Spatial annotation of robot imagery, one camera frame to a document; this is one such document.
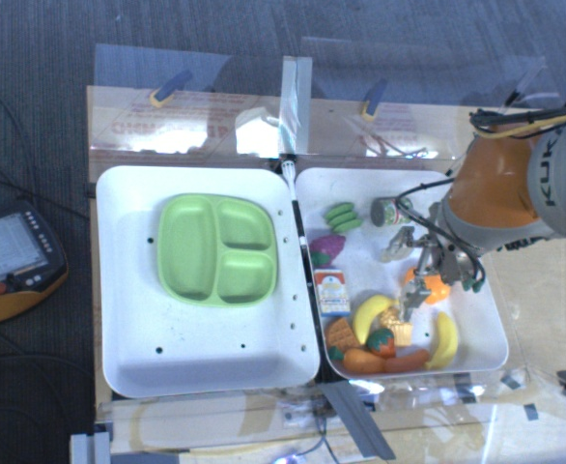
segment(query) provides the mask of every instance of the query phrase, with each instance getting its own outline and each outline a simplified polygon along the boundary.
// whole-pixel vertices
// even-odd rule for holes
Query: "green plate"
[[[174,298],[199,305],[254,305],[277,280],[274,227],[240,198],[183,194],[160,217],[158,277]]]

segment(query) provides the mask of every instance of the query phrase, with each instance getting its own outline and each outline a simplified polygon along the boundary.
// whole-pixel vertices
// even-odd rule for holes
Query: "white tray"
[[[420,254],[419,250],[415,250],[405,260],[389,263],[380,260],[382,249],[388,246],[401,224],[374,225],[370,217],[371,203],[375,198],[396,196],[420,183],[443,179],[444,176],[437,172],[411,170],[309,168],[298,175],[297,199],[308,243],[330,233],[324,214],[338,203],[354,203],[354,210],[364,220],[362,226],[344,234],[345,247],[330,267],[342,270],[345,274],[346,288],[351,298],[350,320],[358,305],[373,294],[399,299],[405,272],[417,264]],[[447,188],[438,186],[410,195],[413,208],[423,216],[429,215],[429,206],[440,201]],[[426,229],[419,225],[407,225],[414,225],[416,239],[426,233]],[[508,342],[487,281],[476,294],[465,292],[458,283],[451,288],[448,299],[419,307],[410,319],[413,324],[413,347],[406,349],[424,347],[433,352],[437,342],[434,321],[440,310],[447,312],[457,325],[460,338],[457,356],[444,369],[414,371],[414,375],[493,370],[506,362]],[[323,317],[323,329],[331,321],[333,318]],[[331,365],[341,376],[358,378],[357,374],[346,371],[340,362],[331,362]],[[364,378],[400,376],[410,376],[410,373]]]
[[[258,304],[172,298],[157,276],[163,206],[183,193],[240,197],[270,215],[278,279]],[[320,355],[290,193],[267,170],[119,166],[97,185],[102,367],[126,397],[284,388],[309,382]]]

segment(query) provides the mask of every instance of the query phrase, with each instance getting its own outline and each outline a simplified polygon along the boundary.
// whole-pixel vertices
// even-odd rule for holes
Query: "gray carpet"
[[[53,356],[0,360],[0,463],[69,462],[69,435],[94,430],[85,92],[156,86],[134,47],[311,56],[314,96],[359,100],[379,73],[385,101],[487,106],[542,59],[523,106],[566,101],[566,0],[0,0],[0,170],[41,196],[70,265],[0,324],[0,357]],[[277,91],[271,69],[237,73]],[[0,208],[23,195],[0,183]]]

